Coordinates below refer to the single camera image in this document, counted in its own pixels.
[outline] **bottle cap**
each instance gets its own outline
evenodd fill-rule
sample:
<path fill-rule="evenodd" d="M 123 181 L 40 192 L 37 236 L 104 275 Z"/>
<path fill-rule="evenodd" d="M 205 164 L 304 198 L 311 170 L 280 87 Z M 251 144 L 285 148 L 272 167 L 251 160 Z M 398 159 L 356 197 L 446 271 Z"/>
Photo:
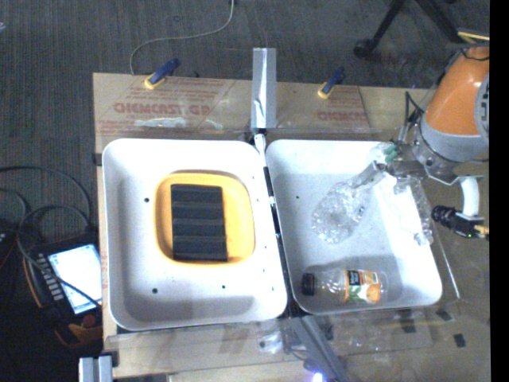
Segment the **bottle cap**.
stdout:
<path fill-rule="evenodd" d="M 315 282 L 317 278 L 313 273 L 304 273 L 301 280 L 301 291 L 303 295 L 313 296 L 315 294 Z"/>

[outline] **blue light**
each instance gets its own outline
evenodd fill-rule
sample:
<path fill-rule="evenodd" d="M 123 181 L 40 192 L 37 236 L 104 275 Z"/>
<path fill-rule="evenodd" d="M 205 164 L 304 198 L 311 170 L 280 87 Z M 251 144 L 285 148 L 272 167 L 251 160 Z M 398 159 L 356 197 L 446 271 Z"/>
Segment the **blue light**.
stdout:
<path fill-rule="evenodd" d="M 313 375 L 313 381 L 312 382 L 324 382 L 324 376 L 321 373 L 316 372 Z"/>

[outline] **gray carpet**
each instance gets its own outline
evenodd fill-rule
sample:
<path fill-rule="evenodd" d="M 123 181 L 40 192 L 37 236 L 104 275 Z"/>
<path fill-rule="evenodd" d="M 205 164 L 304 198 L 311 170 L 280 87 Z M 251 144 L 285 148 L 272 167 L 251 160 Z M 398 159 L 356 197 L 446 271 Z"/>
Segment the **gray carpet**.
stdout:
<path fill-rule="evenodd" d="M 321 83 L 344 67 L 344 84 L 429 88 L 457 47 L 412 0 L 372 58 L 353 54 L 358 40 L 374 34 L 390 1 L 236 0 L 222 31 L 145 45 L 134 56 L 134 72 L 148 74 L 177 57 L 176 76 L 250 80 L 252 49 L 270 47 L 277 49 L 280 81 Z M 457 27 L 489 33 L 490 0 L 437 1 Z M 229 0 L 0 0 L 6 25 L 0 33 L 0 167 L 69 173 L 87 190 L 95 211 L 92 73 L 129 73 L 130 55 L 141 43 L 213 31 L 230 9 Z M 0 188 L 23 194 L 32 209 L 48 203 L 84 208 L 72 185 L 41 171 L 0 174 Z M 19 219 L 15 201 L 0 196 L 0 217 Z M 91 221 L 97 223 L 96 212 Z M 45 236 L 54 239 L 80 225 L 76 216 L 55 212 L 45 220 Z M 0 329 L 9 347 L 0 356 L 11 358 L 4 378 L 14 366 L 21 376 L 12 380 L 72 382 L 76 355 L 37 319 L 20 276 Z"/>

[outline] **white plastic tray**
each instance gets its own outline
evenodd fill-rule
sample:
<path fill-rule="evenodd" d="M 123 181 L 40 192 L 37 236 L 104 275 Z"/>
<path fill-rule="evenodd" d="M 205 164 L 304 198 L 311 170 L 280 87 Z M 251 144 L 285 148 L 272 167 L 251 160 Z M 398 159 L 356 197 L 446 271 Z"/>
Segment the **white plastic tray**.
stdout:
<path fill-rule="evenodd" d="M 228 265 L 178 264 L 163 255 L 153 199 L 164 177 L 213 171 L 247 188 L 254 217 L 252 255 Z M 103 152 L 110 309 L 122 328 L 140 331 L 264 321 L 287 294 L 260 156 L 239 141 L 123 138 Z"/>
<path fill-rule="evenodd" d="M 301 277 L 313 267 L 368 269 L 381 274 L 387 292 L 368 308 L 428 306 L 442 293 L 442 285 L 429 242 L 419 244 L 422 224 L 410 190 L 396 196 L 395 178 L 387 175 L 373 187 L 365 215 L 352 236 L 327 244 L 313 231 L 312 212 L 338 181 L 366 168 L 378 142 L 277 140 L 267 148 L 282 240 L 293 296 L 311 314 L 365 310 L 342 306 L 301 293 Z"/>

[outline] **blue clamp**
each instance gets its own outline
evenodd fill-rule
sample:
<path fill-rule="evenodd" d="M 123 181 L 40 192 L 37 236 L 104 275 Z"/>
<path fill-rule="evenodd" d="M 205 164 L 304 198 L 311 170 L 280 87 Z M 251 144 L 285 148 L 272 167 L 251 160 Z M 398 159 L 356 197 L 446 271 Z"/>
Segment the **blue clamp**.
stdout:
<path fill-rule="evenodd" d="M 145 86 L 148 89 L 155 89 L 157 86 L 163 83 L 167 76 L 171 76 L 173 74 L 173 71 L 175 71 L 175 69 L 177 69 L 180 64 L 181 62 L 178 58 L 173 58 L 172 60 L 169 60 L 168 62 L 166 62 L 166 64 L 161 66 L 156 72 L 145 78 Z"/>
<path fill-rule="evenodd" d="M 334 75 L 332 75 L 332 78 L 330 80 L 324 82 L 320 86 L 320 89 L 318 89 L 318 96 L 320 96 L 322 99 L 327 99 L 331 95 L 334 85 L 340 84 L 341 82 L 343 82 L 343 79 L 344 79 L 344 69 L 343 67 L 341 67 L 336 72 L 334 72 Z"/>

